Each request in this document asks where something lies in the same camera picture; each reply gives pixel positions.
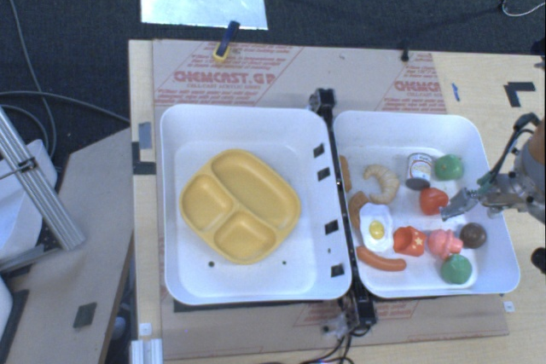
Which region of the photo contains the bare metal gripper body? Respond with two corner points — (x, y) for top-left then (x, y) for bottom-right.
(478, 172), (546, 222)

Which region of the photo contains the red bell pepper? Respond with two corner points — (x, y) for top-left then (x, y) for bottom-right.
(418, 187), (450, 217)

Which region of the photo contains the brown ball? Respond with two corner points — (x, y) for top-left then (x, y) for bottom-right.
(458, 222), (488, 250)

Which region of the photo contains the green bell pepper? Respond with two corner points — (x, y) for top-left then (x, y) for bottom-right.
(433, 153), (465, 182)

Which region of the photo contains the pink ice cream cone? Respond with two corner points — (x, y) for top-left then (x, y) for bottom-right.
(427, 228), (465, 262)

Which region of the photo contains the small white can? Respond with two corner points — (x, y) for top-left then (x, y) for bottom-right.
(404, 152), (434, 191)

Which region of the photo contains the red fries box with star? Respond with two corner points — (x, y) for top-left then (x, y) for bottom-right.
(392, 226), (428, 258)

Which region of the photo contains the green round fruit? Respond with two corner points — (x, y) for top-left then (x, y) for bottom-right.
(439, 253), (474, 286)

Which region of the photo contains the tan croissant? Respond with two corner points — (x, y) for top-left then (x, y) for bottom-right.
(363, 164), (401, 205)

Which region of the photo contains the white plastic tray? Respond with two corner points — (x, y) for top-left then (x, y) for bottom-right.
(159, 103), (353, 306)
(332, 110), (522, 299)

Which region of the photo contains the white fried egg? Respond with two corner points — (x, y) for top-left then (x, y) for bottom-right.
(357, 202), (394, 253)

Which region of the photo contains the orange sausage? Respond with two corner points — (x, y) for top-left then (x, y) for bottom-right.
(355, 245), (408, 273)

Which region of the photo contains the orange curved hot dog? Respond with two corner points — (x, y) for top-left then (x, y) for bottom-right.
(346, 190), (370, 232)

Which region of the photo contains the brown bread stick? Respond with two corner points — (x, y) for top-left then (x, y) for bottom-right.
(339, 154), (353, 193)

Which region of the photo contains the thin black rod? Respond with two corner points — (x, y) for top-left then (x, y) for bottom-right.
(322, 105), (364, 312)

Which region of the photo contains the brown cardboard board red print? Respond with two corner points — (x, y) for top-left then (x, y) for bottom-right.
(151, 38), (511, 360)

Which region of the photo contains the yellow divided plate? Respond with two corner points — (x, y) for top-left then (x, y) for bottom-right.
(178, 147), (303, 267)

